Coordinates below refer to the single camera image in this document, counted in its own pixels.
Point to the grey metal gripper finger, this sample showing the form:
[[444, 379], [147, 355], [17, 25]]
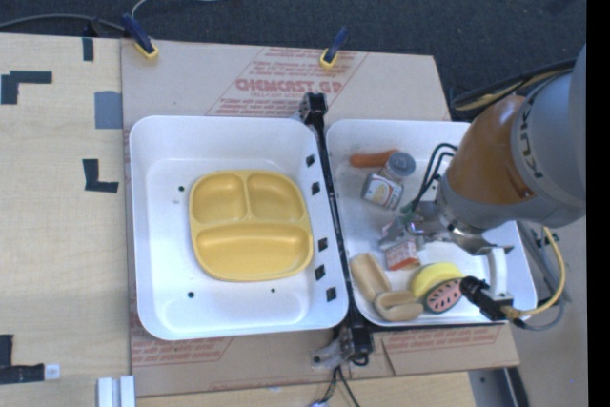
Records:
[[402, 225], [392, 243]]

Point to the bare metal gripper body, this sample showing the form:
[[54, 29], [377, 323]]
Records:
[[436, 224]]

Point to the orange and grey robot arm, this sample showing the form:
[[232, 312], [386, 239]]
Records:
[[495, 157]]

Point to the orange and white carton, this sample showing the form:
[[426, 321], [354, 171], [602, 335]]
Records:
[[401, 256]]

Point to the white plastic tray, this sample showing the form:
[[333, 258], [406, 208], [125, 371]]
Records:
[[162, 224], [357, 224]]

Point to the tan hot dog bun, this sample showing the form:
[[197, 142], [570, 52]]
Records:
[[369, 276], [398, 306]]

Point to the small can with grey lid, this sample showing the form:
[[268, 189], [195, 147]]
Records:
[[399, 166]]

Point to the thin black rod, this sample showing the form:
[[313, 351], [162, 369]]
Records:
[[333, 214]]

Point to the pink watermelon slice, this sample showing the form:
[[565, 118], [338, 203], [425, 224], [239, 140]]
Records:
[[444, 296]]

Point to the orange carrot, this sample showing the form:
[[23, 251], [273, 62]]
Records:
[[369, 158]]

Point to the yellow divided plate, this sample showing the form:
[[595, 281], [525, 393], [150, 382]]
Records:
[[248, 248]]

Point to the brown cardboard board red print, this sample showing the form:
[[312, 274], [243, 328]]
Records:
[[190, 76]]

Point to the black cylinder on white bracket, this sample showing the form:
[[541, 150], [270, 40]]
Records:
[[483, 295]]

